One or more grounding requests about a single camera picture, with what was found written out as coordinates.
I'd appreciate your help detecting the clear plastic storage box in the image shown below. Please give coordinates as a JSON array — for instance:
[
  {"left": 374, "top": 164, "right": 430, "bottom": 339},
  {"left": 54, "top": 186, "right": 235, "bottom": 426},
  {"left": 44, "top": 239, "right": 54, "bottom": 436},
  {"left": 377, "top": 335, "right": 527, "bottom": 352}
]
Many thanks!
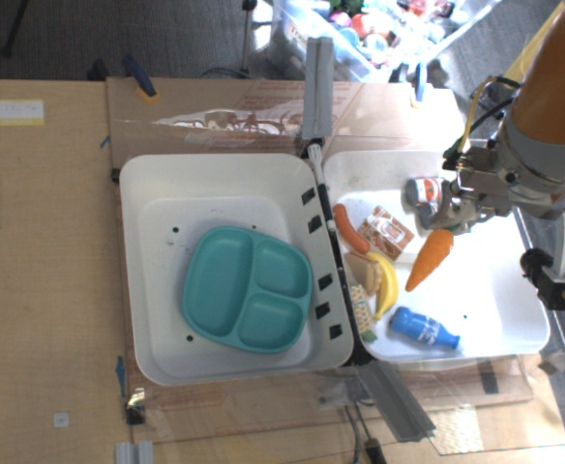
[{"left": 269, "top": 0, "right": 507, "bottom": 84}]

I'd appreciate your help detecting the red sausage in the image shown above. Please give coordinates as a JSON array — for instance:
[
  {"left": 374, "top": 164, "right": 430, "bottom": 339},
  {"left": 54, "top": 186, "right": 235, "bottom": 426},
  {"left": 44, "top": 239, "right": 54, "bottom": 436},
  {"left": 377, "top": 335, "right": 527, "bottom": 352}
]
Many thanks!
[{"left": 332, "top": 203, "right": 372, "bottom": 255}]

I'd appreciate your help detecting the teal divided plate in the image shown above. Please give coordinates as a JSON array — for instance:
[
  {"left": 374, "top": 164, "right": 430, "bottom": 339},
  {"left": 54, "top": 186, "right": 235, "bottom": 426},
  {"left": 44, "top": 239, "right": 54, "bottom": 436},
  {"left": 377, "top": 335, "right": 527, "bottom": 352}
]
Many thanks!
[{"left": 181, "top": 224, "right": 313, "bottom": 356}]

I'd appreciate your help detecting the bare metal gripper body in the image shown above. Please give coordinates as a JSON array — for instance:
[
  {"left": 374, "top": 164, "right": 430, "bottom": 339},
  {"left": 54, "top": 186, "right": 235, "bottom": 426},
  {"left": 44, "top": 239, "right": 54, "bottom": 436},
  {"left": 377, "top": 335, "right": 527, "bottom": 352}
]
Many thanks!
[{"left": 455, "top": 145, "right": 565, "bottom": 220}]

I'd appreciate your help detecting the orange carrot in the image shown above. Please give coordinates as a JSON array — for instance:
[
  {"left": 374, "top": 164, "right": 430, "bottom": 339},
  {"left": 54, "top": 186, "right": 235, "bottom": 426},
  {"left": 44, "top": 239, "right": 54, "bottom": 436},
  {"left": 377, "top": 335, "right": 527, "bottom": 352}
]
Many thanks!
[{"left": 403, "top": 228, "right": 456, "bottom": 294}]

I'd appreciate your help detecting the brown and orange carton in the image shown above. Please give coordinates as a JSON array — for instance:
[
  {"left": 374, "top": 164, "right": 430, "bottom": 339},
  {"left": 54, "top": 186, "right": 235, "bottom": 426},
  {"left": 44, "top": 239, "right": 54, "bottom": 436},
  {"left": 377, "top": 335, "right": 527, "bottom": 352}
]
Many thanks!
[{"left": 356, "top": 205, "right": 416, "bottom": 262}]

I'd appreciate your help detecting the yellow patterned packet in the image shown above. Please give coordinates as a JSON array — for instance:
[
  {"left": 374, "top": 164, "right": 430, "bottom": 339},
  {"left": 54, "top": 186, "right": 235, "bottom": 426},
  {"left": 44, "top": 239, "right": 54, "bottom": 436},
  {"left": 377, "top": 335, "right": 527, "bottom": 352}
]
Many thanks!
[{"left": 349, "top": 283, "right": 379, "bottom": 343}]

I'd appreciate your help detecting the white plastic tray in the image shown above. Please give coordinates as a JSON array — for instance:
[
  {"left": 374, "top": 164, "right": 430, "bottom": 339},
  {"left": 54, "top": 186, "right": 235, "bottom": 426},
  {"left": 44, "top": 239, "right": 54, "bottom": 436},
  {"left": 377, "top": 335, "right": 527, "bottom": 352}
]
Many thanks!
[
  {"left": 118, "top": 152, "right": 355, "bottom": 388},
  {"left": 321, "top": 149, "right": 551, "bottom": 364}
]

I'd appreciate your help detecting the brown bread sandwich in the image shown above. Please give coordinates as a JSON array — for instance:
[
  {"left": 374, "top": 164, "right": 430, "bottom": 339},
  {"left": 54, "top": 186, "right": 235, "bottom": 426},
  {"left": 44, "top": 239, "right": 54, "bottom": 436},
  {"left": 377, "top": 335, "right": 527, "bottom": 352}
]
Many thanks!
[{"left": 343, "top": 251, "right": 383, "bottom": 296}]

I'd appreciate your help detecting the blue bottle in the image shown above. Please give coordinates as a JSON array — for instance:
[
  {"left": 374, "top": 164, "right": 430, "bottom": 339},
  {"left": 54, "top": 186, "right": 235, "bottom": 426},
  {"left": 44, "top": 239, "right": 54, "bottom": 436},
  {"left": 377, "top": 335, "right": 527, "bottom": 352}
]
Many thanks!
[{"left": 388, "top": 305, "right": 462, "bottom": 352}]

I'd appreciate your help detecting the yellow banana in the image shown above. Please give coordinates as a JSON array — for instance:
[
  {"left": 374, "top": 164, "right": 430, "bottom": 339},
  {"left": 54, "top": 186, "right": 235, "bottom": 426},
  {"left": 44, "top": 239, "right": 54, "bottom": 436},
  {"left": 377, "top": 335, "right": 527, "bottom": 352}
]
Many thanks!
[{"left": 365, "top": 250, "right": 401, "bottom": 322}]

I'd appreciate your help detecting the white and orange can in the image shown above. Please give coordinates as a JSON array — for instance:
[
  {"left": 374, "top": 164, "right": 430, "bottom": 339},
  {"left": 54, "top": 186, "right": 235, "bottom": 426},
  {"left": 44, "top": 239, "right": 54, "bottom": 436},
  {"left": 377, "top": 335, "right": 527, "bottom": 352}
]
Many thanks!
[{"left": 403, "top": 176, "right": 452, "bottom": 210}]

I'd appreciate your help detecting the black cylinder on white bracket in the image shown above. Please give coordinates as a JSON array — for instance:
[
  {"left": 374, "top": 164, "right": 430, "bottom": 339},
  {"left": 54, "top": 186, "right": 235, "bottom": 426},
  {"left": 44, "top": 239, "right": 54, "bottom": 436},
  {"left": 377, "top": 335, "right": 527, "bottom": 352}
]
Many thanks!
[{"left": 520, "top": 210, "right": 565, "bottom": 313}]

